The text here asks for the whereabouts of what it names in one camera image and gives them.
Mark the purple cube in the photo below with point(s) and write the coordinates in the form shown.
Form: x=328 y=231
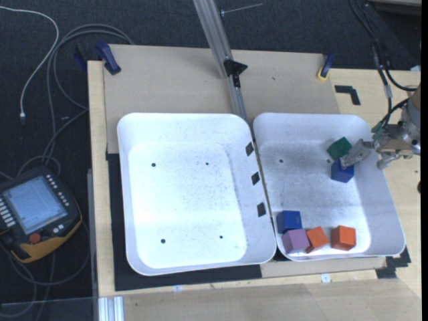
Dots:
x=295 y=241

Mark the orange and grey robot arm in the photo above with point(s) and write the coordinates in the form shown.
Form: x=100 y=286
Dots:
x=414 y=110

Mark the orange cube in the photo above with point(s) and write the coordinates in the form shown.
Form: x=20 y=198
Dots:
x=317 y=237
x=343 y=237

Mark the green cube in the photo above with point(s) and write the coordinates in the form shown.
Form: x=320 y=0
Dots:
x=338 y=148

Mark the blue cube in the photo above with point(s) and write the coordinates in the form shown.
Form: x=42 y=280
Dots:
x=341 y=176
x=288 y=221

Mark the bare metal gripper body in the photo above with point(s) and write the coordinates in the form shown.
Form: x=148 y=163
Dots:
x=398 y=144

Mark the brown flat board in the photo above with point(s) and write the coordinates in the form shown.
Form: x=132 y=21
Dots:
x=174 y=82

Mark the white plastic tray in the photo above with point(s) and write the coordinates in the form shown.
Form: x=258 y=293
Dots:
x=311 y=192
x=187 y=196

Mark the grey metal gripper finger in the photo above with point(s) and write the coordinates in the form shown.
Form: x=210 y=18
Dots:
x=357 y=154
x=388 y=160

